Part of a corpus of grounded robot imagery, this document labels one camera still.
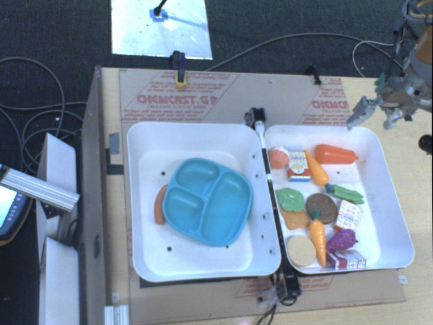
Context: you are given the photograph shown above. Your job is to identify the black block with thin wires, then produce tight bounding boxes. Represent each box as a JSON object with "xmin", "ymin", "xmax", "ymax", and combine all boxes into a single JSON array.
[
  {"xmin": 282, "ymin": 272, "xmax": 302, "ymax": 299},
  {"xmin": 245, "ymin": 107, "xmax": 268, "ymax": 127}
]

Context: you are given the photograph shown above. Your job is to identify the thin black and white rod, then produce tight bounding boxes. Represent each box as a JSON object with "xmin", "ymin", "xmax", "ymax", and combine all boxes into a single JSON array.
[{"xmin": 255, "ymin": 120, "xmax": 288, "ymax": 279}]

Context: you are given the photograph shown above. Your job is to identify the tan round biscuit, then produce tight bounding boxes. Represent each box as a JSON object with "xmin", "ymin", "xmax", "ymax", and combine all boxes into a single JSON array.
[{"xmin": 286, "ymin": 235, "xmax": 317, "ymax": 268}]

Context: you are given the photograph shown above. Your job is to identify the orange flat toy food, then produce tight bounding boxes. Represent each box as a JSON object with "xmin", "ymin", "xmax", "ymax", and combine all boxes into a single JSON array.
[{"xmin": 279, "ymin": 205, "xmax": 311, "ymax": 231}]

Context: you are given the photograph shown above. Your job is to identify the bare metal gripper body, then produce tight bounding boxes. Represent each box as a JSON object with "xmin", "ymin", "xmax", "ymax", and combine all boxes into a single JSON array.
[{"xmin": 378, "ymin": 75, "xmax": 433, "ymax": 115}]

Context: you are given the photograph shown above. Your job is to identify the brown biscuit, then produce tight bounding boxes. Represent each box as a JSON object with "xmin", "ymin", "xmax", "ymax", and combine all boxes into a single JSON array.
[{"xmin": 306, "ymin": 192, "xmax": 339, "ymax": 225}]

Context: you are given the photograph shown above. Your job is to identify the purple grapes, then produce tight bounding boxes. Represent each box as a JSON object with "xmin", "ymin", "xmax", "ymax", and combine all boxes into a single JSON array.
[{"xmin": 325, "ymin": 228, "xmax": 357, "ymax": 253}]

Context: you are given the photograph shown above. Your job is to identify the white and red carton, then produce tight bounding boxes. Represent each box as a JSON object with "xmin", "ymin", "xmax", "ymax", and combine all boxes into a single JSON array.
[{"xmin": 334, "ymin": 199, "xmax": 363, "ymax": 233}]

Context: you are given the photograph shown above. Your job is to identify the green lettuce leaf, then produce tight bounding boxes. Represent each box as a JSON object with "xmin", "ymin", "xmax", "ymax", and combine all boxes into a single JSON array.
[{"xmin": 274, "ymin": 187, "xmax": 306, "ymax": 213}]

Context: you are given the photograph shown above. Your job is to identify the pink toy shell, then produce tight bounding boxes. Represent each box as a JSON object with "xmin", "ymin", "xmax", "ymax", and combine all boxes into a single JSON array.
[{"xmin": 268, "ymin": 146, "xmax": 290, "ymax": 170}]

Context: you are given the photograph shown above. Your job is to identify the white plastic tray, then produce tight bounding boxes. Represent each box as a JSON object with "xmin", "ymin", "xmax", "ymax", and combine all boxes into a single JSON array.
[
  {"xmin": 263, "ymin": 124, "xmax": 416, "ymax": 276},
  {"xmin": 127, "ymin": 121, "xmax": 283, "ymax": 283}
]

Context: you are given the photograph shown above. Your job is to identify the red and white packet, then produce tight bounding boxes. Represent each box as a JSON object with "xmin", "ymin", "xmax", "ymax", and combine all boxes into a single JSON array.
[{"xmin": 325, "ymin": 248, "xmax": 367, "ymax": 270}]

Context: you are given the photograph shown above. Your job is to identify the small orange carrot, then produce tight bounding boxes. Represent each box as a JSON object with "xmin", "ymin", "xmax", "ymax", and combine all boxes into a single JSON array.
[{"xmin": 309, "ymin": 209, "xmax": 328, "ymax": 268}]

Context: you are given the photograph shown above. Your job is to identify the orange carrot with green leaves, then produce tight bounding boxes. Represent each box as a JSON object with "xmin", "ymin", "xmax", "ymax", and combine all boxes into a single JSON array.
[{"xmin": 304, "ymin": 150, "xmax": 365, "ymax": 205}]

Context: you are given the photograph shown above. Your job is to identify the white yellow red carton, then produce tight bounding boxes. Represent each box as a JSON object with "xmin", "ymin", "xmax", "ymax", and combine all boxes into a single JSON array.
[{"xmin": 287, "ymin": 150, "xmax": 312, "ymax": 183}]

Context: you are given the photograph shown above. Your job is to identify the blue divided plate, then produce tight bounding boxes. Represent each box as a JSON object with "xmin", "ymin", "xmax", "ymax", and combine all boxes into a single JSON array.
[{"xmin": 162, "ymin": 157, "xmax": 254, "ymax": 248}]

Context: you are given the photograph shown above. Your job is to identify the brown cardboard board red print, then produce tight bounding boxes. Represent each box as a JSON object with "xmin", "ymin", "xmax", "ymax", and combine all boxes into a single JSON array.
[{"xmin": 118, "ymin": 68, "xmax": 407, "ymax": 318}]

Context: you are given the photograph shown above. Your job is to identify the orange sausage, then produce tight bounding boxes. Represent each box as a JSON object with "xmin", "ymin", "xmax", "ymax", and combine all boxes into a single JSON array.
[{"xmin": 154, "ymin": 184, "xmax": 169, "ymax": 225}]

